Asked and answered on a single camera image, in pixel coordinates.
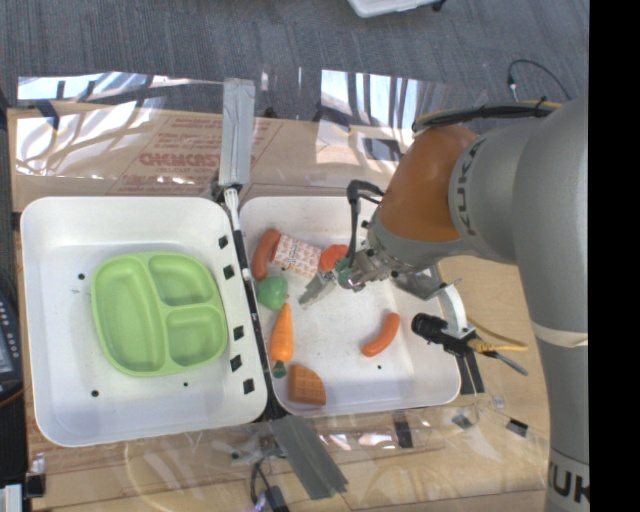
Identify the green divided plate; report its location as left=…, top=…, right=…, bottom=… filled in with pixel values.
left=90, top=251, right=230, bottom=378

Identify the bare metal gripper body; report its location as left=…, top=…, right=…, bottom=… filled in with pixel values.
left=335, top=248, right=402, bottom=294

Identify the orange sausage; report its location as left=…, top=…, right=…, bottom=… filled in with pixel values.
left=361, top=312, right=402, bottom=358
left=250, top=228, right=282, bottom=282

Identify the white plastic tray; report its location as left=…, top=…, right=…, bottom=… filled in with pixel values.
left=19, top=195, right=269, bottom=448
left=238, top=194, right=462, bottom=418

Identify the black block with thin wires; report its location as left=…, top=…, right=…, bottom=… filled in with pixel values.
left=263, top=485, right=290, bottom=512

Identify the green pepper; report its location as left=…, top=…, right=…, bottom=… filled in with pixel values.
left=255, top=275, right=290, bottom=312

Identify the brown cardboard board red print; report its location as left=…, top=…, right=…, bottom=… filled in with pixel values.
left=7, top=107, right=551, bottom=512

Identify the white and orange packet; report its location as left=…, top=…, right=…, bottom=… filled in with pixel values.
left=269, top=233, right=324, bottom=280

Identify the red tomato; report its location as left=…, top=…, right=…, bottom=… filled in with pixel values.
left=319, top=243, right=350, bottom=273

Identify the brown waffle slice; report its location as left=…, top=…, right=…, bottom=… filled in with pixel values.
left=287, top=363, right=328, bottom=407

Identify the orange carrot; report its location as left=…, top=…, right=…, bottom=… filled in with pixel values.
left=269, top=302, right=295, bottom=380

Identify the black cylinder on white bracket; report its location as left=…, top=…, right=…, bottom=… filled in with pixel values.
left=410, top=279, right=477, bottom=357

